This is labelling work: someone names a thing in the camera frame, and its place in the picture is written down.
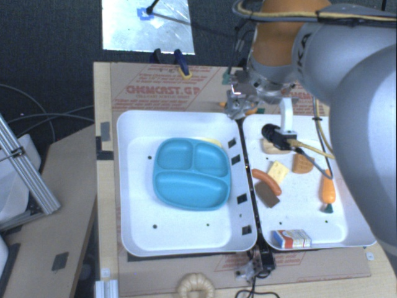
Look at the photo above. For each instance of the red white blue carton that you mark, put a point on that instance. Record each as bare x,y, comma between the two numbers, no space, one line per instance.
291,239

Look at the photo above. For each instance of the blue divided plate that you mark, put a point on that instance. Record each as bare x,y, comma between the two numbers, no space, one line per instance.
189,185

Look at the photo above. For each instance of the black cylinder on white bracket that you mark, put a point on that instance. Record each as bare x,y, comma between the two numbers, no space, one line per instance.
280,137

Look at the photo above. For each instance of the brown cardboard board red print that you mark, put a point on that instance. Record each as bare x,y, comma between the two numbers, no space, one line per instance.
161,85

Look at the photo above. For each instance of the brown toast slice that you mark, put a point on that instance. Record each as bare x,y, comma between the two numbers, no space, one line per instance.
266,195

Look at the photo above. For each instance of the tan bread slice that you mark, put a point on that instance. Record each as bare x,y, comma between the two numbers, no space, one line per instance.
268,147

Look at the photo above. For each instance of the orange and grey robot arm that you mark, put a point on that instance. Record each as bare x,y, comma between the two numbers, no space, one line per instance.
356,82

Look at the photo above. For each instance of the yellow flat toy piece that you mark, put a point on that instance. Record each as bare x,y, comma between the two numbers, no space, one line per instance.
212,141

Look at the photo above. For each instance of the orange waffle biscuit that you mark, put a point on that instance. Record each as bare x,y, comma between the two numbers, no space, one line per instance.
302,164

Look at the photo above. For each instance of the beige doughnut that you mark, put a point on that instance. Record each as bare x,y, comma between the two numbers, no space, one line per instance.
186,286

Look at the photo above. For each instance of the yellow cheese slice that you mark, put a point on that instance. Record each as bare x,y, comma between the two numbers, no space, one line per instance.
278,172

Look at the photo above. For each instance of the thin black and white rod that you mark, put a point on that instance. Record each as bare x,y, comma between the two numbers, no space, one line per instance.
250,182

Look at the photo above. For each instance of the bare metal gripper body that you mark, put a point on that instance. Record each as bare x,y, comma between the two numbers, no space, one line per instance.
262,88

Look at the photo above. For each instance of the white plastic tray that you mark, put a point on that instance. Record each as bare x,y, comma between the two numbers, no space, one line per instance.
186,228
304,206

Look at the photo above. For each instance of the orange sausage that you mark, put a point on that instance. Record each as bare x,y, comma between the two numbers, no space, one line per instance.
263,177

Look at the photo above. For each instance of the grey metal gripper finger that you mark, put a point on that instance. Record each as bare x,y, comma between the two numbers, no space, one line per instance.
231,110
241,111

